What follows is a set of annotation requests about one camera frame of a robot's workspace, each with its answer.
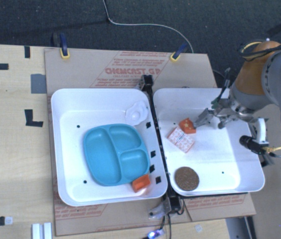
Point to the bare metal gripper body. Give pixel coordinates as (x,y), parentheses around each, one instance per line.
(227,111)

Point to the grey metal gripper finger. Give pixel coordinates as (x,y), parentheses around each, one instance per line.
(204,117)
(223,124)

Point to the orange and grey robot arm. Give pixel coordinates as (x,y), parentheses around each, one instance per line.
(255,76)

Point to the red carton with yellow stars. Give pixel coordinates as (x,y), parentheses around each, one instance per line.
(186,126)

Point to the orange and white patterned carton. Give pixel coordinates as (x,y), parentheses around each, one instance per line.
(181,139)

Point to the white plastic tray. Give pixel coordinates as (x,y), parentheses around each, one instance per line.
(215,163)
(75,183)

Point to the thin black rod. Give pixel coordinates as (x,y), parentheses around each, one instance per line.
(161,143)

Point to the brown round biscuit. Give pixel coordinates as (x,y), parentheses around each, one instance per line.
(187,178)

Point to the orange block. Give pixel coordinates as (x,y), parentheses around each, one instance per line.
(140,183)

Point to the blue divided plate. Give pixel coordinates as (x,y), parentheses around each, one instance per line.
(103,155)

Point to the brown cardboard board red print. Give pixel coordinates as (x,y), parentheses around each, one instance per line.
(85,68)

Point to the black cylinder on white bracket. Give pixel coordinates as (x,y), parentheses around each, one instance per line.
(251,143)

